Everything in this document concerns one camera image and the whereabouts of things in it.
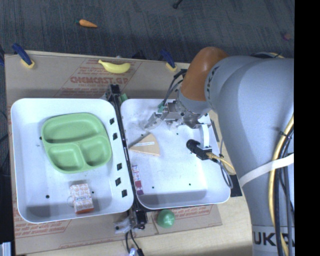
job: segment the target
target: black hole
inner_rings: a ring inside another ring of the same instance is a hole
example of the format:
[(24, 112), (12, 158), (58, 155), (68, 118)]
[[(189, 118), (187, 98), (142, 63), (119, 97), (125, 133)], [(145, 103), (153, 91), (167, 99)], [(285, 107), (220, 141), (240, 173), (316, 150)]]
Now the black hole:
[(125, 190), (122, 190), (122, 197), (124, 198), (124, 197), (126, 197), (128, 195), (128, 193), (127, 193), (127, 190), (125, 189)]
[(121, 178), (119, 177), (115, 180), (115, 185), (118, 186), (120, 183), (121, 183)]

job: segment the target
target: green ball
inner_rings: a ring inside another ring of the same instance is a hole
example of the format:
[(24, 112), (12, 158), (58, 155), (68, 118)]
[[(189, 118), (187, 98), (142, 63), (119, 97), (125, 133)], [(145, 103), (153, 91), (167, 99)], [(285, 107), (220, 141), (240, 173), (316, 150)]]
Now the green ball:
[(156, 222), (162, 228), (171, 228), (175, 222), (175, 214), (169, 209), (163, 209), (159, 212)]

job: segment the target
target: table surface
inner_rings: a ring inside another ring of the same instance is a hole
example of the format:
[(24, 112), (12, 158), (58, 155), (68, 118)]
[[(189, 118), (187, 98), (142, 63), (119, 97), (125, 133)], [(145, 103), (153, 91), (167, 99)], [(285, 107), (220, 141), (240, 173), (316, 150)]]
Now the table surface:
[[(8, 109), (21, 98), (83, 98), (84, 94), (90, 98), (99, 98), (105, 92), (105, 86), (109, 83), (117, 83), (121, 92), (126, 93), (132, 99), (160, 99), (167, 92), (168, 86), (173, 79), (174, 73), (165, 67), (163, 61), (121, 59), (130, 62), (132, 71), (120, 76), (110, 76), (109, 80), (96, 81), (95, 86), (79, 88), (79, 80), (84, 81), (86, 73), (94, 73), (100, 77), (99, 70), (88, 70), (88, 60), (102, 59), (104, 61), (118, 62), (118, 58), (83, 56), (62, 53), (49, 53), (38, 51), (27, 51), (36, 60), (33, 69), (27, 69), (19, 64), (19, 57), (6, 55), (6, 93)], [(188, 63), (176, 63), (178, 72), (180, 69), (187, 69)], [(214, 121), (220, 147), (221, 131), (217, 115), (209, 112), (210, 118)], [(12, 138), (10, 141), (10, 153), (12, 150)], [(222, 148), (222, 154), (227, 161), (230, 161), (226, 149)], [(14, 177), (14, 162), (11, 157), (11, 174)], [(248, 206), (244, 196), (231, 197), (227, 202), (217, 205), (222, 225), (207, 228), (193, 229), (188, 231), (173, 232), (157, 236), (145, 236), (136, 238), (139, 247), (143, 249), (146, 256), (163, 255), (213, 255), (217, 253), (222, 256), (242, 256), (252, 253), (251, 221)], [(33, 256), (87, 256), (87, 255), (128, 255), (124, 240), (98, 243), (86, 246), (42, 251), (30, 253)]]

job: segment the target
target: white tray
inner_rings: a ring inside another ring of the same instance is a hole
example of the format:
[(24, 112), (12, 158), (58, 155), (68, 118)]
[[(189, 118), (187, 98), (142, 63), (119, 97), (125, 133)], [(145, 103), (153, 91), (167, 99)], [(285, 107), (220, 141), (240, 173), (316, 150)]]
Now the white tray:
[[(146, 134), (144, 126), (161, 99), (128, 99), (121, 105), (122, 122), (128, 146)], [(209, 115), (199, 120), (210, 124)], [(211, 160), (200, 160), (186, 147), (189, 139), (200, 141), (199, 129), (186, 125), (168, 129), (162, 122), (151, 130), (160, 147), (160, 156), (129, 150), (132, 166), (138, 166), (143, 194), (140, 203), (148, 209), (165, 209), (219, 204), (230, 197), (220, 166)], [(219, 154), (215, 133), (209, 128), (212, 152)]]
[[(93, 170), (65, 174), (50, 163), (40, 139), (41, 128), (51, 117), (81, 112), (92, 113), (102, 121), (110, 139), (112, 157), (108, 163)], [(44, 223), (113, 214), (125, 212), (132, 206), (134, 195), (126, 157), (115, 109), (109, 102), (103, 99), (24, 98), (12, 105), (11, 120), (17, 208), (26, 221)], [(75, 214), (68, 199), (70, 186), (81, 183), (88, 183), (94, 211)]]

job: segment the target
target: beige triangular object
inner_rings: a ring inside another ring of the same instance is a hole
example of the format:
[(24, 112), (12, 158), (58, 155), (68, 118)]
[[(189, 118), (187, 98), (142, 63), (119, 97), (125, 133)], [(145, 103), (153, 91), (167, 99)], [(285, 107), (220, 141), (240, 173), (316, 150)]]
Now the beige triangular object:
[(160, 148), (156, 137), (150, 133), (138, 143), (129, 148), (132, 151), (160, 156)]

